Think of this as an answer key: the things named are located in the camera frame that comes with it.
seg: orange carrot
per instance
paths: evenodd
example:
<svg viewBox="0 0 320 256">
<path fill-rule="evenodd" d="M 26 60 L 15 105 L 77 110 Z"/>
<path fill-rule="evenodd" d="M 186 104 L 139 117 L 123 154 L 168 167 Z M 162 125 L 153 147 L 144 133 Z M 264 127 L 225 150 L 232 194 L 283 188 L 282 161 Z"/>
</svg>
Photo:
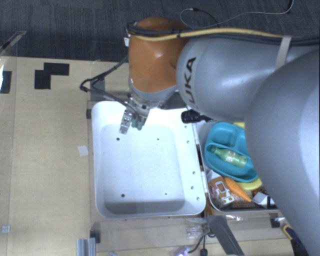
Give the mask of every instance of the orange carrot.
<svg viewBox="0 0 320 256">
<path fill-rule="evenodd" d="M 229 177 L 224 177 L 224 181 L 232 193 L 243 198 L 244 200 L 246 200 L 248 202 L 251 202 L 251 198 L 246 194 L 246 192 L 233 179 L 231 179 Z"/>
</svg>

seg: white tray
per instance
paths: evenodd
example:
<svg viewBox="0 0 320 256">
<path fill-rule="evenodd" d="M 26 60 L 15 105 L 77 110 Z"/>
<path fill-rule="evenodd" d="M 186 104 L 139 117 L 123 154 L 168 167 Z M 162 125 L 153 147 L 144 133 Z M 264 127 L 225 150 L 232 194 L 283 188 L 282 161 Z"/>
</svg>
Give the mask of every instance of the white tray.
<svg viewBox="0 0 320 256">
<path fill-rule="evenodd" d="M 195 135 L 186 109 L 152 109 L 141 131 L 119 133 L 125 107 L 92 109 L 95 202 L 105 218 L 189 216 L 206 204 Z"/>
</svg>

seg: blue bowl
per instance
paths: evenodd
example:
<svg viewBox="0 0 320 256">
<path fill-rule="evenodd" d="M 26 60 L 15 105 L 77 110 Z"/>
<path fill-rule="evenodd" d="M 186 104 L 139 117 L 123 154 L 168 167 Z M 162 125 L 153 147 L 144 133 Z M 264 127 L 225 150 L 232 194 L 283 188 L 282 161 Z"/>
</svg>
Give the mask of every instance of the blue bowl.
<svg viewBox="0 0 320 256">
<path fill-rule="evenodd" d="M 218 155 L 210 152 L 212 146 L 220 149 L 229 149 L 246 156 L 245 166 L 239 168 L 223 161 Z M 211 128 L 204 147 L 204 159 L 207 165 L 216 173 L 230 177 L 237 182 L 248 183 L 258 178 L 248 153 L 245 130 L 234 124 L 218 122 Z"/>
</svg>

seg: toy bottle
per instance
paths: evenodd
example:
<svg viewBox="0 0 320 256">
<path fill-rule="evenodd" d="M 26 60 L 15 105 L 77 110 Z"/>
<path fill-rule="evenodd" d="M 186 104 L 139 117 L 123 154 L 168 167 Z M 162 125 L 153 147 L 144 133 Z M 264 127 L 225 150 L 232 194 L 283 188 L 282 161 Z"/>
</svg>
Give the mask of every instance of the toy bottle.
<svg viewBox="0 0 320 256">
<path fill-rule="evenodd" d="M 223 161 L 239 168 L 243 168 L 247 162 L 246 156 L 240 155 L 227 148 L 218 148 L 216 146 L 212 146 L 210 148 L 210 152 L 218 155 Z"/>
</svg>

